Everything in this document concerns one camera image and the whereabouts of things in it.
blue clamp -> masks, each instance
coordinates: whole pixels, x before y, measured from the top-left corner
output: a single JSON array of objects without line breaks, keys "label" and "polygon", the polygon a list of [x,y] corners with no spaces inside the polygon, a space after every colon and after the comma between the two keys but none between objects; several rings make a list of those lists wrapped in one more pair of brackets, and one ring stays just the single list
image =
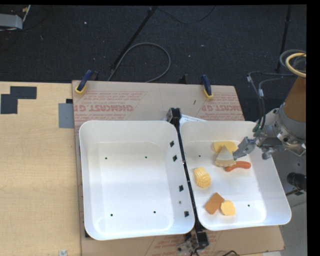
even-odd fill
[{"label": "blue clamp", "polygon": [[74,91],[75,91],[77,94],[82,94],[82,93],[85,91],[86,87],[87,87],[87,85],[86,85],[87,81],[88,81],[88,80],[94,81],[94,80],[96,80],[97,76],[98,76],[98,72],[97,72],[97,71],[88,70],[88,71],[84,74],[81,82],[80,82],[79,85],[74,89]]},{"label": "blue clamp", "polygon": [[204,95],[208,98],[208,99],[212,99],[212,97],[214,96],[212,91],[211,91],[211,85],[209,82],[209,79],[207,78],[207,76],[205,74],[203,74],[201,76],[201,84],[204,85]]}]

